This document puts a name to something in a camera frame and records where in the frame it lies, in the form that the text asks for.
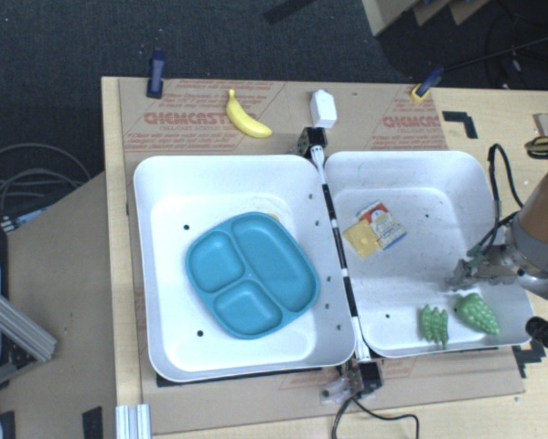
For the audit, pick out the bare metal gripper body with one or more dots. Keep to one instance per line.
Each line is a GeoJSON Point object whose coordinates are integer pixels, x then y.
{"type": "Point", "coordinates": [497, 268]}

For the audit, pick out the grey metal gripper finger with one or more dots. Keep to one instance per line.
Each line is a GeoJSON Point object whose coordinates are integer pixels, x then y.
{"type": "Point", "coordinates": [464, 267]}
{"type": "Point", "coordinates": [457, 283]}

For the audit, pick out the white plastic tray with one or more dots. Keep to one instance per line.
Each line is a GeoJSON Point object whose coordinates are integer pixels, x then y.
{"type": "Point", "coordinates": [173, 263]}
{"type": "Point", "coordinates": [438, 245]}

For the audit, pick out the green grapes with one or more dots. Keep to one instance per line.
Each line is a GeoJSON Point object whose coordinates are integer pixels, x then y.
{"type": "Point", "coordinates": [477, 313]}

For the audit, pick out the green pea pods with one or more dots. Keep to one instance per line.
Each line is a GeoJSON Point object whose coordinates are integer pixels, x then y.
{"type": "Point", "coordinates": [434, 325]}

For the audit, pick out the white printed carton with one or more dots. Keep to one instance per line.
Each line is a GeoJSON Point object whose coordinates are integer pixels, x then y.
{"type": "Point", "coordinates": [388, 227]}

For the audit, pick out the yellow cheese slice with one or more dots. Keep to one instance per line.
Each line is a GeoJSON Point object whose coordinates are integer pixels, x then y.
{"type": "Point", "coordinates": [360, 241]}

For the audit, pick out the thin black and white rod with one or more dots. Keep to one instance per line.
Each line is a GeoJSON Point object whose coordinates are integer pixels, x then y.
{"type": "Point", "coordinates": [338, 240]}

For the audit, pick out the blue divided plate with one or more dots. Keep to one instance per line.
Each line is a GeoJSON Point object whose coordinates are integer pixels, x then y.
{"type": "Point", "coordinates": [255, 272]}

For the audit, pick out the small white carton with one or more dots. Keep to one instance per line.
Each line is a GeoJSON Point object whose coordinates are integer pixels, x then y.
{"type": "Point", "coordinates": [323, 108]}

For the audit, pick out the brown cardboard board red print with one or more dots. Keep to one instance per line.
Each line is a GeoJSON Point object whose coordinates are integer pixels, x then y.
{"type": "Point", "coordinates": [273, 405]}

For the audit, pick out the yellow banana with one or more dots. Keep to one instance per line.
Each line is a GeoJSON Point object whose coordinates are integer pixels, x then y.
{"type": "Point", "coordinates": [243, 121]}

